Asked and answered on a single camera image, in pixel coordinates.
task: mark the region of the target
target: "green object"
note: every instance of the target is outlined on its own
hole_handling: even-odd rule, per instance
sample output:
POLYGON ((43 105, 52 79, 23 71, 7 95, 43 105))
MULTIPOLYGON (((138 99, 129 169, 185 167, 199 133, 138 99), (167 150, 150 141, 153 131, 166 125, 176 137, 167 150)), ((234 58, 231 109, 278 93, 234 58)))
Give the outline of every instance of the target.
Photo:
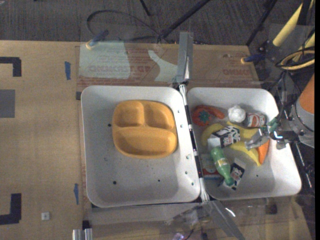
POLYGON ((231 166, 221 147, 216 146, 211 149, 210 152, 211 158, 214 161, 214 165, 218 173, 224 177, 224 182, 228 186, 232 186, 235 183, 235 180, 231 177, 230 171, 231 166))

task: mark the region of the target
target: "white box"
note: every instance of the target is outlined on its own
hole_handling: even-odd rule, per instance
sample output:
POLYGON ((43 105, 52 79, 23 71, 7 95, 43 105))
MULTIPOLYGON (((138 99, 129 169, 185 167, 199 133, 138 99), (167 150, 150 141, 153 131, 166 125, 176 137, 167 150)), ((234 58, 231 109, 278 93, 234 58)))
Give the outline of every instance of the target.
MULTIPOLYGON (((260 111, 268 120, 278 114, 274 97, 257 88, 192 88, 187 93, 190 110, 211 105, 225 112, 234 105, 260 111)), ((81 95, 86 187, 90 201, 101 208, 132 205, 187 203, 200 195, 200 180, 181 94, 170 87, 89 86, 81 95), (162 102, 171 108, 177 129, 176 151, 161 159, 137 159, 122 155, 112 137, 112 117, 116 105, 127 100, 162 102)), ((193 126, 200 143, 201 130, 193 126)), ((200 144, 199 153, 206 153, 200 144)), ((215 180, 205 181, 207 193, 218 200, 291 196, 301 189, 301 179, 292 151, 276 149, 271 140, 262 166, 242 159, 230 149, 226 156, 245 160, 241 187, 226 191, 215 180)))

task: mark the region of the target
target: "bottle label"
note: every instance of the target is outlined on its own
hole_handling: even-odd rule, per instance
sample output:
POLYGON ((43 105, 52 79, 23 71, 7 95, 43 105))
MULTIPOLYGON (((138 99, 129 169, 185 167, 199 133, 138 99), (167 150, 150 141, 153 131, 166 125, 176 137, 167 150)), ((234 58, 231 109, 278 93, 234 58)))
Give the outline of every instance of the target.
POLYGON ((220 158, 219 160, 217 160, 214 165, 216 168, 222 167, 222 166, 227 166, 228 160, 226 158, 220 158))
POLYGON ((266 124, 266 117, 259 113, 248 113, 248 124, 247 127, 261 127, 266 124))

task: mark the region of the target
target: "divided orange plate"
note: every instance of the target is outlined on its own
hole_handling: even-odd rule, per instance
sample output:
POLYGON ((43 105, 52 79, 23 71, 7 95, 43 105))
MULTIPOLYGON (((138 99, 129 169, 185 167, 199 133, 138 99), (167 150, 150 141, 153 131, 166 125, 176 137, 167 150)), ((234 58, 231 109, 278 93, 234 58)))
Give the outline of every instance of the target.
POLYGON ((163 103, 149 100, 120 102, 113 113, 112 136, 120 153, 139 159, 169 156, 178 143, 171 109, 163 103))

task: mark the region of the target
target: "wooden surface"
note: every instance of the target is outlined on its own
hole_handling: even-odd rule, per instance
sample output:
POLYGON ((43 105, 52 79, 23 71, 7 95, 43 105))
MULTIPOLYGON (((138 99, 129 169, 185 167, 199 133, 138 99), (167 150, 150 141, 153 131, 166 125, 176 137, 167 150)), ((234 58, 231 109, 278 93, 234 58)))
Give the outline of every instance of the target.
MULTIPOLYGON (((21 220, 0 225, 1 240, 72 239, 73 229, 81 229, 90 212, 83 178, 81 107, 76 100, 79 50, 78 42, 0 41, 0 57, 22 60, 22 77, 12 76, 11 64, 0 64, 0 90, 15 90, 15 117, 0 118, 0 215, 10 212, 11 194, 22 195, 21 220), (70 80, 65 62, 71 65, 70 80), (50 212, 50 220, 41 220, 43 212, 50 212)), ((258 225, 242 223, 240 230, 259 237, 249 239, 310 239, 299 207, 288 219, 265 219, 258 225)), ((171 240, 173 232, 147 223, 110 227, 100 223, 92 228, 100 240, 171 240)), ((226 237, 216 226, 208 228, 209 234, 226 237)))

